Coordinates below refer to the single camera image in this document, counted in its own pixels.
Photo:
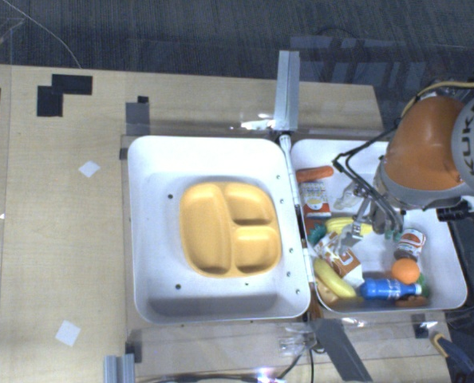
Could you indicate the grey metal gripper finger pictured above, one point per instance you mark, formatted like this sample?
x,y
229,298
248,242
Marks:
x,y
356,228
344,245

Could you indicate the white plastic tray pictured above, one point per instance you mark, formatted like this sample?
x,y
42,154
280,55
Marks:
x,y
440,261
161,222

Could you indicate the red strawberry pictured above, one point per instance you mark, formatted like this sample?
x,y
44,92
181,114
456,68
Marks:
x,y
314,230

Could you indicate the orange and white packet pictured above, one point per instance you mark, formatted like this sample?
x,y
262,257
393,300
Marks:
x,y
342,262

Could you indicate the yellow cheese wedge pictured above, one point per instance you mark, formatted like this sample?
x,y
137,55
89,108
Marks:
x,y
326,293

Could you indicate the blue bottle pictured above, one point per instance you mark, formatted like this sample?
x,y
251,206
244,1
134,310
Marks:
x,y
384,289

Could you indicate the clear plastic bottle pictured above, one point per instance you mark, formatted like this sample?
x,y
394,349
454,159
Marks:
x,y
346,200

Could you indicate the yellow divided plate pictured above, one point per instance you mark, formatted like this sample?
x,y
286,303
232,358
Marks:
x,y
205,230

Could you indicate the brown biscuit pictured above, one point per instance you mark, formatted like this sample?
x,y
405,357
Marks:
x,y
410,301

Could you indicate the green broccoli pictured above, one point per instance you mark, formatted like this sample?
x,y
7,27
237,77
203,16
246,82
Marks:
x,y
423,287

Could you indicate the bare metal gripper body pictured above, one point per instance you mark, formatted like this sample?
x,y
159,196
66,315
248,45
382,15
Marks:
x,y
380,217

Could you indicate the orange ball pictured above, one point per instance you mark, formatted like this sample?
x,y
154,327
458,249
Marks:
x,y
405,271

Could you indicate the yellow corn cob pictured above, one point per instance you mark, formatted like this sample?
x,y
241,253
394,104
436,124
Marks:
x,y
338,225

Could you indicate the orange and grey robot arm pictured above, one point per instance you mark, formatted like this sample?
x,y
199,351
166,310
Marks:
x,y
428,142

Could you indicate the yellow banana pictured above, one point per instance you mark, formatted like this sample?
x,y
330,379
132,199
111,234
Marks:
x,y
334,281

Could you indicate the brown and red can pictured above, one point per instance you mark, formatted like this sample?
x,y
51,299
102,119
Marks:
x,y
410,243

